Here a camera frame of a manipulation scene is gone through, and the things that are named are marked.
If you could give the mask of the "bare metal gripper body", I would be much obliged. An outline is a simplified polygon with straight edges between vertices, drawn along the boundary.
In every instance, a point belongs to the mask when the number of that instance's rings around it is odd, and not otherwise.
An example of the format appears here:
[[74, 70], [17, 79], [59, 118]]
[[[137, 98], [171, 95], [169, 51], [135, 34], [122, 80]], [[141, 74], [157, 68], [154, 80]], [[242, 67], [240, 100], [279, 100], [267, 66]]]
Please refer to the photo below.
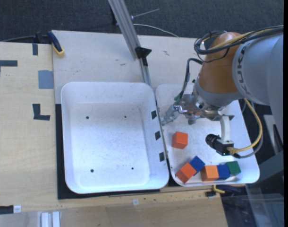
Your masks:
[[210, 121], [219, 121], [224, 116], [227, 116], [229, 120], [234, 118], [234, 115], [221, 114], [223, 107], [206, 104], [200, 96], [193, 94], [178, 94], [174, 98], [173, 107], [179, 114], [189, 119], [201, 117]]

